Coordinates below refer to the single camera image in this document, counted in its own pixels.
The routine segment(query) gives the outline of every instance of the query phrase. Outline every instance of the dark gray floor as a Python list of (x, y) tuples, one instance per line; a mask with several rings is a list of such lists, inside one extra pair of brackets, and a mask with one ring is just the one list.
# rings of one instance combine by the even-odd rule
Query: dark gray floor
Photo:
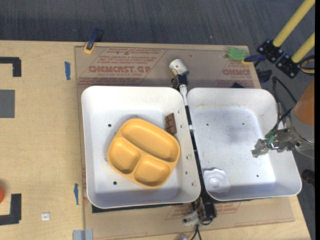
[[(0, 40), (87, 41), (94, 28), (103, 42), (246, 45), (251, 54), (273, 39), (304, 0), (0, 0)], [(292, 55), (315, 29), (315, 8), (282, 45)], [(298, 99), (312, 80), (299, 73), (290, 79), (269, 62)], [(272, 91), (269, 80), (262, 87)], [(287, 108), (293, 102), (281, 86)], [(299, 171), (315, 169), (314, 160), (294, 154)], [(298, 195), (312, 239), (315, 189), (303, 184)]]

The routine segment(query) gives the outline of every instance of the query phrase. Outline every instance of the wooden table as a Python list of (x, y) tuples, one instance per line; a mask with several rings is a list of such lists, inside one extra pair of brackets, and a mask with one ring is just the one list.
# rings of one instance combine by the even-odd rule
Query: wooden table
[[(19, 57), (22, 66), (22, 77), (13, 77), (12, 65), (0, 64), (0, 90), (15, 90), (14, 118), (0, 118), (0, 185), (6, 193), (0, 215), (9, 213), (10, 194), (22, 196), (22, 218), (19, 224), (1, 225), (1, 239), (72, 239), (73, 230), (86, 228), (75, 68), (75, 46), (83, 45), (0, 41), (0, 56)], [(99, 46), (143, 47), (143, 44)], [(183, 45), (185, 49), (202, 46)], [(70, 63), (70, 80), (66, 80), (65, 62)], [(78, 205), (75, 184), (79, 191)], [(202, 239), (310, 239), (297, 197), (289, 200), (295, 221), (206, 230), (201, 232)], [(42, 220), (42, 213), (46, 212), (50, 213), (50, 220)], [(175, 240), (178, 236), (132, 239)]]

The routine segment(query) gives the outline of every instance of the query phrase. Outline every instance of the orange plastic tray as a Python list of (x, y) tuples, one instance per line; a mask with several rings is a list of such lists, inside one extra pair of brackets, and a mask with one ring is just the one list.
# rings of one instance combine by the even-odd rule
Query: orange plastic tray
[(170, 177), (180, 156), (176, 138), (140, 118), (127, 120), (113, 137), (107, 160), (119, 174), (148, 189)]

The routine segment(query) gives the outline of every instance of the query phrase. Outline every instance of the yellow pole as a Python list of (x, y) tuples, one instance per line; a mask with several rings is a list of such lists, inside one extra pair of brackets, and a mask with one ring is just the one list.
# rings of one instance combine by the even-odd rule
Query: yellow pole
[(294, 15), (289, 19), (285, 24), (280, 33), (272, 41), (275, 47), (280, 47), (307, 12), (311, 9), (312, 6), (316, 3), (316, 0), (304, 0), (300, 7), (296, 10)]
[(291, 60), (294, 63), (299, 63), (304, 56), (315, 46), (315, 32), (304, 42), (303, 45), (292, 55)]

